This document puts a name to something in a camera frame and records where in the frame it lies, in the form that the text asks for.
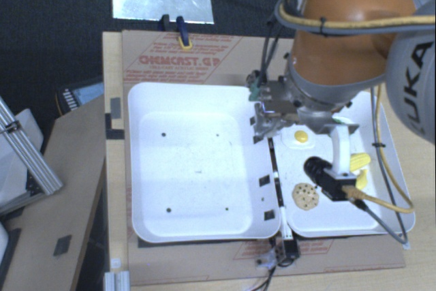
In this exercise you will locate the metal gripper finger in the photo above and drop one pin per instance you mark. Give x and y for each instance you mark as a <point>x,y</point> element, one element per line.
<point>261,122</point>
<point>278,124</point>

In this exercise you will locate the white plastic tray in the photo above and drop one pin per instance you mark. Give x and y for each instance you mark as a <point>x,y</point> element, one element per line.
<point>340,218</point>
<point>190,167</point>

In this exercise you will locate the yellow banana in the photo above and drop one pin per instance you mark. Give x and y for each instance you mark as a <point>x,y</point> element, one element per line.
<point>362,179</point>

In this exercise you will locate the brown cardboard board red print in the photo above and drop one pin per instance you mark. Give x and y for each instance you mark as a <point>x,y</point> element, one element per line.
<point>190,54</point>

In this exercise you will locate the green and white toy vegetable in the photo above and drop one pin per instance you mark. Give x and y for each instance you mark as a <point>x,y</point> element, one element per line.
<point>342,120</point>

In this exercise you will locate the yellow corn cob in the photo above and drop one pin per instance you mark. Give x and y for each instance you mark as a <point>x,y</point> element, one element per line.
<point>360,161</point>

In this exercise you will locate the brown chocolate chip biscuit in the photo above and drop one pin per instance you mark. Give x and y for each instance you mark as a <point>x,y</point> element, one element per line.
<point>305,196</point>

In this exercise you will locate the thin black and white rod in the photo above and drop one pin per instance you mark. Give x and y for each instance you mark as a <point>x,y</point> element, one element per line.
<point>278,185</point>

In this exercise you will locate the black cylinder on white bracket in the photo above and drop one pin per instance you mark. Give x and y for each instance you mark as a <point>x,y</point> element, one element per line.
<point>335,177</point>

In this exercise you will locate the white and yellow fried egg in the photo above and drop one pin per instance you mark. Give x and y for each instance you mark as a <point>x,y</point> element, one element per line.
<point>299,138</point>

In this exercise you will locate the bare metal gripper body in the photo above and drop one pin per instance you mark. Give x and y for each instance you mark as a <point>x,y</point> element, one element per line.
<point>281,97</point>

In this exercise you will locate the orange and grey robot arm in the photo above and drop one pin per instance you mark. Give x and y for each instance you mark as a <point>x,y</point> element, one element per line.
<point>344,27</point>

